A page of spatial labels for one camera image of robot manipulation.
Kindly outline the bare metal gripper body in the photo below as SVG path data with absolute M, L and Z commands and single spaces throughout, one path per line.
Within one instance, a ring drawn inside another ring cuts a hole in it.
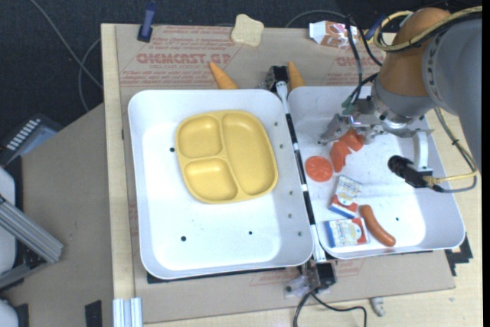
M 433 133 L 429 128 L 411 128 L 414 118 L 404 118 L 398 116 L 390 109 L 381 107 L 382 111 L 375 105 L 371 99 L 359 99 L 355 103 L 344 101 L 341 105 L 341 116 L 347 118 L 347 131 L 353 129 L 358 135 L 361 134 L 361 128 L 380 127 L 385 133 L 393 134 L 400 138 L 411 138 L 418 132 L 424 132 L 427 135 Z

